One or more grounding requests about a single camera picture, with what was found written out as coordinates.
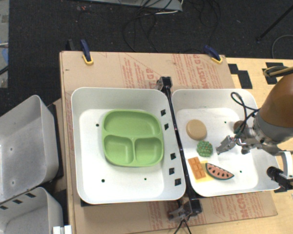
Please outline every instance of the watermelon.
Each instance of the watermelon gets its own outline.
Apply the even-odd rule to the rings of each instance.
[[[206,167],[207,173],[215,179],[227,180],[234,177],[234,175],[231,172],[228,172],[225,169],[220,168],[219,166],[206,163],[205,167]]]

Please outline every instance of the black fabric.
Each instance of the black fabric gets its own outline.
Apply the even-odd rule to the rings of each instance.
[[[136,52],[199,53],[208,44],[227,57],[271,58],[273,41],[293,35],[292,10],[256,41],[293,0],[213,0],[215,11],[204,1],[203,6],[202,0],[185,0],[183,12],[132,21],[124,30],[126,40]],[[122,28],[137,10],[74,0],[10,0],[9,87],[0,90],[0,115],[33,94],[47,105],[61,97],[59,53],[69,39],[78,50],[86,39],[91,51],[132,52]],[[293,38],[280,39],[274,54],[293,59]]]

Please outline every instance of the cardboard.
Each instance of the cardboard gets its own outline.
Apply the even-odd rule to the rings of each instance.
[[[160,231],[156,233],[168,233],[165,229],[175,229],[179,224],[167,217],[168,212],[178,208],[175,201],[81,206],[76,188],[71,94],[79,87],[154,88],[160,76],[172,78],[173,90],[234,88],[237,82],[231,78],[225,57],[222,64],[217,64],[207,55],[105,52],[91,52],[91,55],[94,64],[87,66],[82,52],[60,53],[68,215],[73,233],[128,234],[157,230]],[[196,230],[206,224],[277,215],[270,192],[200,201],[203,212],[188,222]]]

